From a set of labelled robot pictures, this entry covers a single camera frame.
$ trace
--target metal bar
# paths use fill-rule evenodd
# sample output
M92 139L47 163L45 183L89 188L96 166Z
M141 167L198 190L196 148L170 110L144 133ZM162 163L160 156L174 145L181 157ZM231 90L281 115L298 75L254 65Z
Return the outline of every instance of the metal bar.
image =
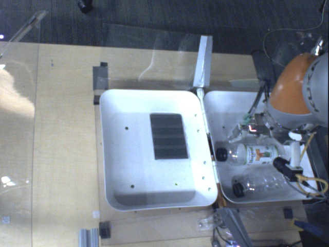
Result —
M79 247L88 247L88 237L87 237L87 230L81 229L79 231Z
M201 36L197 55L193 87L208 87L210 84L212 36Z
M98 245L98 229L90 230L81 229L79 231L79 247L99 247Z
M232 236L236 240L236 242L241 247L253 247L251 239L248 236L248 233L239 217L239 213L236 209L231 208L220 208L218 209L220 212L221 218L229 228Z
M98 247L98 229L88 230L88 247Z
M3 54L10 49L12 42L19 42L33 27L35 27L45 16L46 11L36 12L19 31L2 47L0 48L0 58Z
M202 116L204 118L205 129L206 129L206 133L208 135L209 134L209 127L208 127L208 121L207 121L207 115L206 115L205 103L204 103L204 97L205 97L204 89L203 88L196 89L196 95L200 100Z

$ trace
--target bottle label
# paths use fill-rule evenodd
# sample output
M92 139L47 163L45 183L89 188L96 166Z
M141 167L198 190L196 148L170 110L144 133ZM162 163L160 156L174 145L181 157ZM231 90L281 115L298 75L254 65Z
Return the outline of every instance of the bottle label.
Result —
M247 165L270 164L279 156L276 146L246 145Z

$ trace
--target bottle cap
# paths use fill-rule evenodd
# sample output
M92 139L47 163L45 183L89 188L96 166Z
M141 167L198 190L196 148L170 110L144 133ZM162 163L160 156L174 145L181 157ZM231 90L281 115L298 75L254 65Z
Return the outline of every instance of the bottle cap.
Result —
M237 198L242 198L245 195L243 185L241 183L235 183L233 185L233 193Z
M216 150L216 159L217 161L224 162L227 159L227 150L226 148L220 147Z

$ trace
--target white tray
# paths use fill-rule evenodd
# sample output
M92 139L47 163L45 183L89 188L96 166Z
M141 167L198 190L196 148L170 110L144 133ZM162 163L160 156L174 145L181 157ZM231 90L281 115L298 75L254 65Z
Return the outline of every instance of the white tray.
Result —
M208 206L217 185L199 99L186 91L109 90L100 99L105 196L117 210ZM150 114L180 114L188 158L155 160Z
M235 128L242 117L249 111L255 100L257 93L252 92L223 92L212 91L205 96L205 110L211 133L212 145L214 150L220 144L227 141L228 136ZM265 105L260 102L256 113L264 111ZM304 169L303 175L314 177L312 168L307 157L307 153L301 161L301 167ZM242 198L237 198L232 190L232 178L239 175L257 173L261 176L264 172L277 172L272 165L267 166L232 166L228 162L217 162L217 171L222 186L223 194L233 203L256 203L256 202L274 202L274 201L293 201L306 200L306 196L296 192L287 184L282 185L271 193L254 193ZM309 181L309 184L316 187L315 181Z

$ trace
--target clear plastic bottle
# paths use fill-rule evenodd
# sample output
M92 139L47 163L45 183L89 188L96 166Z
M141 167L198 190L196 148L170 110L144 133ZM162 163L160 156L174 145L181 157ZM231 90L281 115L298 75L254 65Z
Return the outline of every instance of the clear plastic bottle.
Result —
M278 157L284 157L284 148L278 144L228 144L216 150L216 159L233 165L267 165Z
M232 179L233 193L238 198L252 194L276 193L285 185L283 174L274 171L258 175L241 175Z

